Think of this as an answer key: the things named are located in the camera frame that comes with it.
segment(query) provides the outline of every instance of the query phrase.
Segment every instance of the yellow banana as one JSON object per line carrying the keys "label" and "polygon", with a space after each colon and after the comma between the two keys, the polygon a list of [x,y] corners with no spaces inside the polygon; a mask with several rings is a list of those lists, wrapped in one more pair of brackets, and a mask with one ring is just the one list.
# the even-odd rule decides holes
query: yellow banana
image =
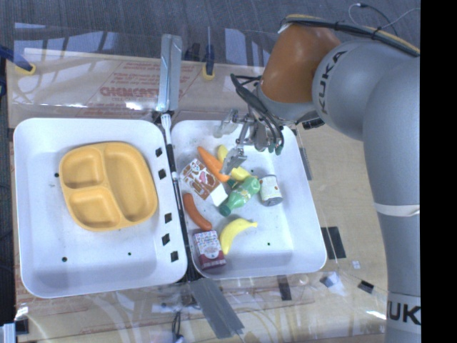
{"label": "yellow banana", "polygon": [[[226,158],[228,154],[228,149],[224,145],[219,145],[217,148],[217,159],[222,163],[224,162],[224,159]],[[230,175],[232,176],[233,179],[235,179],[238,182],[242,182],[244,179],[249,177],[251,174],[249,171],[245,170],[241,166],[238,168],[232,169]]]}
{"label": "yellow banana", "polygon": [[239,218],[233,220],[222,229],[222,232],[219,234],[219,241],[224,255],[229,253],[236,235],[249,227],[257,227],[257,222],[250,222],[246,219]]}

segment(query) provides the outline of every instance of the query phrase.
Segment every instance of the food item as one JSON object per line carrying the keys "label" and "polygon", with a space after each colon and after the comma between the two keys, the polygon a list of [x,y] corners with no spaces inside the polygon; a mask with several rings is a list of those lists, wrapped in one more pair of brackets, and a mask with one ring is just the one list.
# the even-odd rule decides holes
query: food item
{"label": "food item", "polygon": [[265,206],[274,206],[283,201],[276,175],[266,175],[259,182],[261,185],[260,198]]}
{"label": "food item", "polygon": [[222,183],[198,159],[192,160],[182,170],[180,177],[202,199],[211,196],[217,207],[227,198]]}
{"label": "food item", "polygon": [[222,170],[222,163],[213,155],[211,155],[209,152],[207,152],[203,147],[198,146],[197,150],[199,151],[199,154],[201,158],[203,159],[203,163],[206,165],[208,170],[214,174],[214,176],[220,181],[220,182],[227,182],[230,179],[229,175],[225,175],[220,173]]}
{"label": "food item", "polygon": [[219,207],[222,216],[228,216],[233,209],[242,207],[251,197],[260,191],[260,182],[249,176],[229,194],[229,198]]}
{"label": "food item", "polygon": [[219,241],[221,242],[222,252],[227,255],[230,251],[233,240],[243,230],[249,227],[257,227],[257,222],[250,222],[246,219],[235,219],[227,224],[219,235]]}
{"label": "food item", "polygon": [[194,244],[202,270],[220,267],[227,263],[216,231],[194,234]]}
{"label": "food item", "polygon": [[191,193],[183,194],[183,203],[184,209],[187,211],[192,221],[195,222],[195,225],[206,232],[213,228],[212,223],[201,216],[195,205],[194,196],[192,196]]}
{"label": "food item", "polygon": [[[225,145],[220,145],[217,148],[217,159],[223,163],[227,154],[229,153],[228,149],[225,147]],[[233,168],[230,173],[231,177],[235,179],[238,182],[242,182],[244,179],[249,177],[251,173],[247,171],[246,169],[242,168],[239,166],[238,168]]]}

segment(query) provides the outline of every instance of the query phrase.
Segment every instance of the sausage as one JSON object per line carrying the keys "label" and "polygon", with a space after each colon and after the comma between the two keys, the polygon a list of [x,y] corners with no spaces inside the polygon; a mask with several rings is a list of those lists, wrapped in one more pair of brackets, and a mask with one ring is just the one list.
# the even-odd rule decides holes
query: sausage
{"label": "sausage", "polygon": [[192,221],[205,232],[210,231],[213,229],[213,224],[205,219],[203,216],[200,215],[200,212],[195,206],[194,196],[191,193],[183,194],[183,203],[184,209],[186,209],[187,213],[191,217]]}

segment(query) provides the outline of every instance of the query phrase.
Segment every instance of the green bottle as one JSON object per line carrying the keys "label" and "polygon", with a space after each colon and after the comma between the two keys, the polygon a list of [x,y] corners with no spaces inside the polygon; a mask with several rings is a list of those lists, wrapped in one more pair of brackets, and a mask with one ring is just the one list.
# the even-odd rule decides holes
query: green bottle
{"label": "green bottle", "polygon": [[244,206],[251,197],[260,191],[260,182],[256,177],[247,177],[228,196],[228,199],[219,207],[223,216],[228,216],[233,209]]}

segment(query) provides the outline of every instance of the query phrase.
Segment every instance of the can label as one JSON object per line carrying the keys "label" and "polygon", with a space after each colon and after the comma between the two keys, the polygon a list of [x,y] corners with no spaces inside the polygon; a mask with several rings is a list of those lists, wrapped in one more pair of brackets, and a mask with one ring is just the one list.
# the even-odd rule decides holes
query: can label
{"label": "can label", "polygon": [[259,182],[261,185],[260,197],[265,206],[274,206],[275,204],[283,201],[283,197],[276,180],[276,175],[267,175],[260,179]]}

